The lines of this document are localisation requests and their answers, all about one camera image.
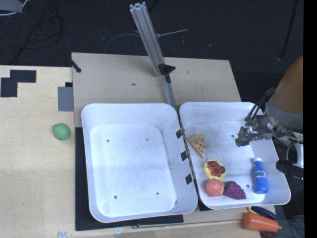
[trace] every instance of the toy pizza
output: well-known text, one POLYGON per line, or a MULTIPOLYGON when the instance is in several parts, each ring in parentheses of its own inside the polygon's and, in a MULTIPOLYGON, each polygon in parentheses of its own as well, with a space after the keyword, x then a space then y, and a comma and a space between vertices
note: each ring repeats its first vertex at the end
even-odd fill
POLYGON ((204 171, 209 179, 224 179, 226 168, 216 159, 208 159, 204 162, 204 171))
POLYGON ((187 139, 190 145, 195 149, 195 151, 199 154, 201 158, 205 157, 205 141, 206 136, 202 134, 192 135, 187 139))

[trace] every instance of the bottle cap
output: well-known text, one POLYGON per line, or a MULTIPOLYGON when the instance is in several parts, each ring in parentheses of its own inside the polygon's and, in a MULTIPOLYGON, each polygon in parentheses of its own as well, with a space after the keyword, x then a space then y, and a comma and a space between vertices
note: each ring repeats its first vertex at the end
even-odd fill
POLYGON ((260 162, 262 162, 262 159, 261 159, 261 158, 259 158, 259 157, 258 157, 258 158, 254 158, 254 159, 253 159, 253 162, 256 162, 256 161, 260 161, 260 162))

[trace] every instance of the bottle label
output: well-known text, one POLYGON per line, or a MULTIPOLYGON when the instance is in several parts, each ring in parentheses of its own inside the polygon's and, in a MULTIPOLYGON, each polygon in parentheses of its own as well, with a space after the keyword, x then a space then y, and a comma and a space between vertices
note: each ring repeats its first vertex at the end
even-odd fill
POLYGON ((254 178, 266 178, 266 172, 263 170, 254 171, 254 178))

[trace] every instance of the black clamp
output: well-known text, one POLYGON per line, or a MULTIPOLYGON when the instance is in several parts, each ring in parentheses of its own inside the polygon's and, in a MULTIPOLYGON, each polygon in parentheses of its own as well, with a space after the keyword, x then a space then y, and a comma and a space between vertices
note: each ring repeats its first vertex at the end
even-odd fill
POLYGON ((158 65, 158 68, 159 68, 159 71, 162 75, 165 75, 165 79, 168 83, 170 83, 170 77, 169 77, 169 74, 176 69, 176 67, 174 66, 170 66, 170 65, 167 65, 167 64, 159 64, 158 65))

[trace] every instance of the black mat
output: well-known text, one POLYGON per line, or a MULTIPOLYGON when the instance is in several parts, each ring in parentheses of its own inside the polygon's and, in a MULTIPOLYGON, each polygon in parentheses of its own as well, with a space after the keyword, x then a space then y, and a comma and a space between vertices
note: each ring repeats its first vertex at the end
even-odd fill
POLYGON ((75 228, 76 231, 115 228, 125 226, 156 225, 183 223, 183 215, 172 215, 163 217, 144 218, 131 221, 120 221, 114 223, 102 223, 94 219, 89 211, 88 186, 86 176, 86 160, 84 148, 83 129, 75 129, 76 136, 76 189, 75 189, 75 228))

